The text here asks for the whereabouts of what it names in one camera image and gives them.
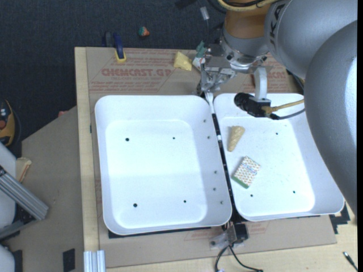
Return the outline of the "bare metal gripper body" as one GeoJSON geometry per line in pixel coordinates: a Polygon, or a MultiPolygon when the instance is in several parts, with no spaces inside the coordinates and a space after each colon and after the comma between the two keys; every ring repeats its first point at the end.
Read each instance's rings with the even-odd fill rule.
{"type": "Polygon", "coordinates": [[[232,76],[247,73],[255,61],[255,56],[243,54],[226,44],[211,44],[205,52],[204,69],[213,75],[232,76]]]}

